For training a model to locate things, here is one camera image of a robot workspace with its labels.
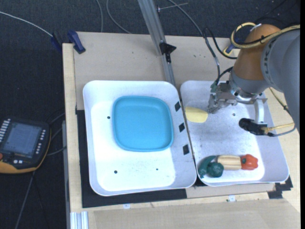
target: black hole in basin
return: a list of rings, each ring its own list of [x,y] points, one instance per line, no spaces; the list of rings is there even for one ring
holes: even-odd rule
[[[188,145],[184,145],[184,146],[183,146],[183,154],[186,155],[186,154],[188,154],[189,152],[190,152],[189,146],[188,146]]]
[[[184,123],[179,125],[179,131],[182,132],[185,129]]]
[[[177,102],[177,103],[175,104],[175,110],[176,110],[176,112],[177,112],[180,108],[181,108],[180,103]]]

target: blue plastic plate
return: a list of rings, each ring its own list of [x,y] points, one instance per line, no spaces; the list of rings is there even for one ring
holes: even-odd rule
[[[115,141],[125,150],[161,151],[173,143],[171,112],[167,104],[158,98],[118,98],[113,104],[112,124]]]

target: screen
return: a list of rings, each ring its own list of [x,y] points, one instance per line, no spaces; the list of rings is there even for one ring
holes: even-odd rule
[[[41,127],[12,123],[2,150],[32,158],[40,133]]]

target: yellow cable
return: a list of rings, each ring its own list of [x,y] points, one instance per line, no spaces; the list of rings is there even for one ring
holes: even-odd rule
[[[300,28],[301,28],[301,25],[293,25],[293,26],[284,28],[284,29],[282,29],[282,30],[280,30],[280,31],[277,31],[277,32],[275,32],[275,33],[272,33],[272,34],[270,34],[270,35],[268,35],[268,36],[265,36],[264,38],[262,38],[262,39],[261,39],[260,41],[258,41],[258,42],[253,42],[253,43],[251,43],[251,44],[238,44],[237,42],[234,41],[234,36],[235,36],[236,32],[237,32],[239,29],[241,29],[243,26],[245,26],[245,25],[253,25],[253,23],[247,22],[247,23],[244,23],[244,24],[242,24],[242,25],[239,25],[239,26],[237,26],[236,30],[233,31],[232,34],[231,34],[231,38],[230,38],[231,43],[232,43],[235,47],[237,47],[237,48],[253,48],[253,47],[259,46],[259,45],[265,43],[266,41],[268,41],[268,40],[270,40],[270,39],[272,39],[272,38],[274,38],[274,37],[276,37],[276,36],[279,36],[279,35],[281,35],[281,34],[287,32],[287,31],[292,31],[292,30],[296,30],[296,29],[300,29]]]
[[[295,125],[295,124],[294,123],[289,123],[289,124],[278,125],[278,126],[274,126],[274,127],[262,127],[261,129],[267,133],[267,132],[273,131],[275,129],[290,127],[290,126],[293,126],[293,125]]]
[[[235,29],[235,33],[238,32],[242,27],[245,27],[245,26],[257,26],[255,23],[252,23],[252,22],[246,22],[246,23],[243,23],[239,26],[237,26],[237,28]],[[223,53],[226,55],[226,56],[230,56],[230,54],[232,53],[232,50],[227,53],[226,50],[227,50],[228,47],[226,47],[224,50],[223,50]]]

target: black carpet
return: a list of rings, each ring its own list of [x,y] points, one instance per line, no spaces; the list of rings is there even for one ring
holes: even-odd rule
[[[4,12],[35,25],[68,42],[67,32],[126,33],[107,14],[107,0],[0,0]],[[300,0],[172,0],[188,3],[182,8],[203,30],[228,38],[244,22],[270,23],[285,28],[300,23]],[[155,0],[160,8],[171,6]],[[131,33],[147,34],[137,0],[109,0],[111,16]],[[160,13],[165,35],[200,36],[196,27],[177,8]],[[61,54],[46,32],[0,13],[0,119],[13,115],[51,122],[64,112]],[[64,116],[52,124],[55,133]],[[50,152],[62,148],[61,134]],[[18,221],[32,173],[0,175],[0,228],[12,229]],[[46,157],[35,172],[19,221],[19,229],[66,227],[62,152]]]

